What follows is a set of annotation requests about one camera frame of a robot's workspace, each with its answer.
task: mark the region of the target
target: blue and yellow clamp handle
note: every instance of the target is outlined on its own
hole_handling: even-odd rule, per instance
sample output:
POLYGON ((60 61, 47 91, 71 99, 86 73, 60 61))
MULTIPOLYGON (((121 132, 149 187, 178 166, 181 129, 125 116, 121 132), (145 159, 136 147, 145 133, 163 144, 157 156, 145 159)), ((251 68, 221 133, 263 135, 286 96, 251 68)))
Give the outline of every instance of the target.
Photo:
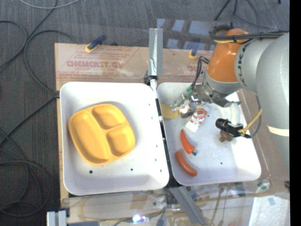
POLYGON ((195 59, 197 57, 198 45, 201 42, 199 38, 196 38, 193 43, 193 48, 189 51, 189 58, 195 59))
POLYGON ((85 47, 85 51, 87 53, 91 53, 94 49, 96 49, 96 46, 102 44, 106 38, 107 38, 107 36, 105 34, 100 35, 97 39, 93 40, 90 44, 88 44, 85 47))

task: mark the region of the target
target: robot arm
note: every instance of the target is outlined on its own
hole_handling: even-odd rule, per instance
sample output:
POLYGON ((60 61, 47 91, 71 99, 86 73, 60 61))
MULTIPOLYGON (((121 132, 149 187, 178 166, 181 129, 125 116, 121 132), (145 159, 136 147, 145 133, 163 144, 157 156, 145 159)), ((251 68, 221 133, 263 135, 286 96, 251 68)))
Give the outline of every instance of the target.
MULTIPOLYGON (((240 29, 225 33, 227 37, 233 35, 248 37, 247 32, 240 29)), ((257 95, 289 173, 289 33, 278 38, 236 42, 216 45, 203 83, 195 86, 190 100, 227 107, 231 102, 225 97, 238 89, 257 95)), ((216 126, 224 125, 217 121, 216 126)))

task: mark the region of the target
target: orange divided tray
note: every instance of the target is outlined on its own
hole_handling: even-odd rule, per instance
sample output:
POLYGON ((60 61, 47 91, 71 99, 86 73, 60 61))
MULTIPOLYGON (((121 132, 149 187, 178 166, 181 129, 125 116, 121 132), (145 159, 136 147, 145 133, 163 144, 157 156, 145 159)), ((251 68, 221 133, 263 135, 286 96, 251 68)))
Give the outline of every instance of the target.
POLYGON ((133 130, 115 105, 101 104, 80 110, 69 119, 68 128, 80 156, 95 166, 113 162, 135 146, 133 130))

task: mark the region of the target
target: toy sausage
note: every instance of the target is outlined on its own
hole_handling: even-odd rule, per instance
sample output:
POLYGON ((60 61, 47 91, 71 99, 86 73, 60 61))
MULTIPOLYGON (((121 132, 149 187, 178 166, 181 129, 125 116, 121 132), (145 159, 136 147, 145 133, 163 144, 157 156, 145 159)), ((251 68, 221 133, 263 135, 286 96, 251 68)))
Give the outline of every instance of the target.
POLYGON ((187 152, 188 154, 191 154, 192 152, 194 152, 195 147, 192 144, 190 144, 190 142, 186 138, 186 135, 185 135, 183 129, 181 130, 180 136, 181 136, 181 142, 182 142, 182 145, 185 149, 185 152, 187 152))
POLYGON ((179 163, 179 165, 181 166, 181 168, 190 176, 195 177, 198 172, 193 169, 184 159, 183 153, 181 151, 177 151, 175 153, 175 158, 177 160, 177 162, 179 163))

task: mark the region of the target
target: black floor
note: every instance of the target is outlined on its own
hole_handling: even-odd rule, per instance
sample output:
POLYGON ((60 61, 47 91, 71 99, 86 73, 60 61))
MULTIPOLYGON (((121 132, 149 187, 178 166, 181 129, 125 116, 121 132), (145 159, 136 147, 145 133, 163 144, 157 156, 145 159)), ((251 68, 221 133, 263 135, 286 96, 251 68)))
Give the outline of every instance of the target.
MULTIPOLYGON (((55 3, 24 1, 38 7, 55 3)), ((58 0, 58 5, 70 1, 74 0, 58 0)), ((73 42, 62 32, 83 44, 105 33, 104 44, 146 47, 148 29, 164 19, 166 34, 179 38, 185 33, 171 32, 177 20, 212 24, 225 1, 81 0, 51 10, 0 0, 0 225, 45 225, 46 212, 60 209, 54 42, 73 42), (34 30, 36 36, 26 44, 25 53, 18 54, 34 30)), ((217 21, 250 32, 289 31, 290 0, 280 1, 231 0, 217 21)), ((164 47, 171 46, 165 40, 164 47)))

